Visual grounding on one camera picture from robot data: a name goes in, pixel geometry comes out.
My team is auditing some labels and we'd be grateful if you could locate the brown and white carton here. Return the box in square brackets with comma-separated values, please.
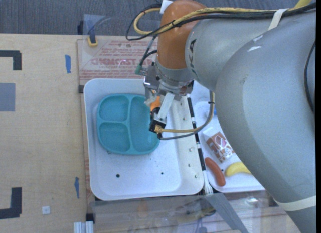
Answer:
[202, 126, 235, 164]

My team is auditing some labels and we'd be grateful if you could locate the white plastic tray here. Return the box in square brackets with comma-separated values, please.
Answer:
[187, 81, 266, 194]
[83, 78, 205, 201]

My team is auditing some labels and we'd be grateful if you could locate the brown cardboard board red print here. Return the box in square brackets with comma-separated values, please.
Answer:
[76, 35, 296, 233]

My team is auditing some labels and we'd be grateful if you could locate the orange carrot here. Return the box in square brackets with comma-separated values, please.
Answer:
[150, 95, 162, 111]

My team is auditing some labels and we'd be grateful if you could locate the red sausage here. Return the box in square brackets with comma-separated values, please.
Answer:
[204, 157, 227, 187]

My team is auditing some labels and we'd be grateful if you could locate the teal divided plate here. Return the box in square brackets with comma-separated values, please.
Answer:
[96, 93, 161, 156]

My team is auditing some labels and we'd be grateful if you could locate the yellow banana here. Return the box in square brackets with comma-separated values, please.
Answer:
[224, 161, 252, 177]

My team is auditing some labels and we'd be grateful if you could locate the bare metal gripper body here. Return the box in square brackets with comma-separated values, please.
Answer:
[143, 65, 195, 102]

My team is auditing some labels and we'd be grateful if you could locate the black cylinder on white bracket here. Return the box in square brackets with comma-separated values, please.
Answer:
[148, 93, 175, 134]

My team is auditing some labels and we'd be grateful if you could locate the thin black and white rod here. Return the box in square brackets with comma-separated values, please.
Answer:
[187, 96, 214, 196]

